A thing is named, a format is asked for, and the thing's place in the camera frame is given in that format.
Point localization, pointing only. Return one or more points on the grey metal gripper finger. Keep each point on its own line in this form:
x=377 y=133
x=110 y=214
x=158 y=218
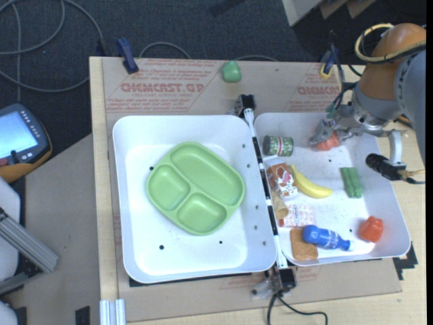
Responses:
x=321 y=132
x=345 y=135

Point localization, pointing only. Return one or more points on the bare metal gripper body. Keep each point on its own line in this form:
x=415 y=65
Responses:
x=348 y=120

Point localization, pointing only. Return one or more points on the orange toy pumpkin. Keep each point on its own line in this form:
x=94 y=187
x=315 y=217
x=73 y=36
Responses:
x=329 y=142

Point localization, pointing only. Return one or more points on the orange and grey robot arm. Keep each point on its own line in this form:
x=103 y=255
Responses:
x=382 y=76

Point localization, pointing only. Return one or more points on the green red and white can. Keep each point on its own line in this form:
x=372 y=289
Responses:
x=280 y=146

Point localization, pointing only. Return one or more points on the green toy beans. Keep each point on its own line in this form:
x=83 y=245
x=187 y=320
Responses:
x=352 y=183

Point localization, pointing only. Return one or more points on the yellow banana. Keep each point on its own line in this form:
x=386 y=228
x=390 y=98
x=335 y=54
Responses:
x=311 y=190

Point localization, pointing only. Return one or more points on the orange and white carton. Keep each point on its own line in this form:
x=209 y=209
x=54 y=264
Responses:
x=282 y=181

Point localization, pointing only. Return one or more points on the thin black and white rod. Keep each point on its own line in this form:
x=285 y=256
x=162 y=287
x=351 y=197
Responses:
x=260 y=157

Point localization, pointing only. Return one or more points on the white plastic tray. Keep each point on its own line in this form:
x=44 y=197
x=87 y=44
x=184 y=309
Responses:
x=338 y=212
x=142 y=249

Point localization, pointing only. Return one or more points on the tan toy waffle biscuit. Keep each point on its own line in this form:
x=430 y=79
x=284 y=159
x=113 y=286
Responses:
x=280 y=206

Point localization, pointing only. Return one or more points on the red and white packet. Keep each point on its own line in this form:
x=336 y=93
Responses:
x=302 y=217

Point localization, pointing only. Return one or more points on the orange toy pepper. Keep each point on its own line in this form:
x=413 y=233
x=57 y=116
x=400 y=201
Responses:
x=371 y=229

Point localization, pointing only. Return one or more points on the blue bottle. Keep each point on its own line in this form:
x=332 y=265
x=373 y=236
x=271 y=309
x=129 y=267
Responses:
x=321 y=237

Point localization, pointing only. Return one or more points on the green toy pepper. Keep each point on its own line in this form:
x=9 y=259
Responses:
x=231 y=72

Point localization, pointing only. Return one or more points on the orange toy salmon slice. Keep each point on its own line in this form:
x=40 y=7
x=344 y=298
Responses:
x=302 y=250

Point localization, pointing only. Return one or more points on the green divided plate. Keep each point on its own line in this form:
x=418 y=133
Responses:
x=199 y=178

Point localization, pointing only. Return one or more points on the brown cardboard board, red print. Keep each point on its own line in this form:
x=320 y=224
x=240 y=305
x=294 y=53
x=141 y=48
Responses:
x=189 y=90

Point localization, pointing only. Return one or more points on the black cylinder on white bracket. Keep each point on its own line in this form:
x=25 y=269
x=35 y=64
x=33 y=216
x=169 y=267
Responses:
x=382 y=165

